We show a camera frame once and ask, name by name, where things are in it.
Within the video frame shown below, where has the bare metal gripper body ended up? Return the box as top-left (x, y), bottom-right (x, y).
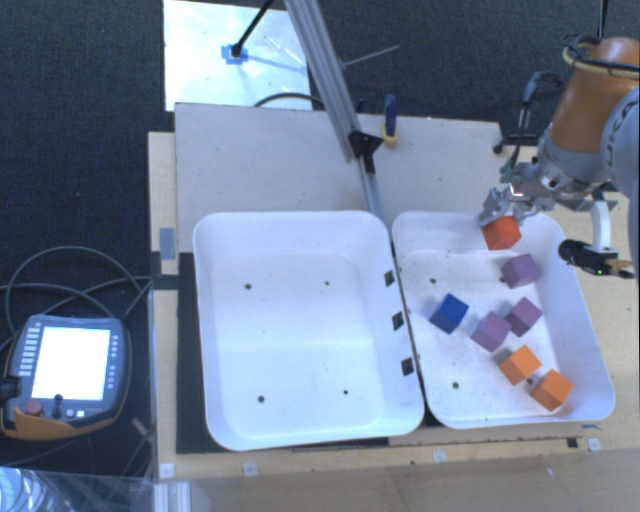
top-left (508, 160), bottom-right (597, 213)

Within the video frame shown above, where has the dark orange cube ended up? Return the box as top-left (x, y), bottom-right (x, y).
top-left (481, 215), bottom-right (523, 252)

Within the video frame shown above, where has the purple cube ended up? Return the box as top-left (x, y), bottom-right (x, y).
top-left (503, 296), bottom-right (545, 338)
top-left (470, 310), bottom-right (513, 353)
top-left (500, 252), bottom-right (542, 290)

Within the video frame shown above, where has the blue cube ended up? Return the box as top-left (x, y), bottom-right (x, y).
top-left (428, 292), bottom-right (471, 335)

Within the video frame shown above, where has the white plastic tray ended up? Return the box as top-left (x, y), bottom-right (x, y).
top-left (391, 209), bottom-right (617, 431)
top-left (192, 209), bottom-right (426, 453)

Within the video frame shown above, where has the pale wood board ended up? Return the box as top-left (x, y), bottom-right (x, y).
top-left (173, 102), bottom-right (586, 448)

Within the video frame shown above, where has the black cylinder on white bracket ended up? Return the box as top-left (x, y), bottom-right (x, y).
top-left (557, 197), bottom-right (622, 277)

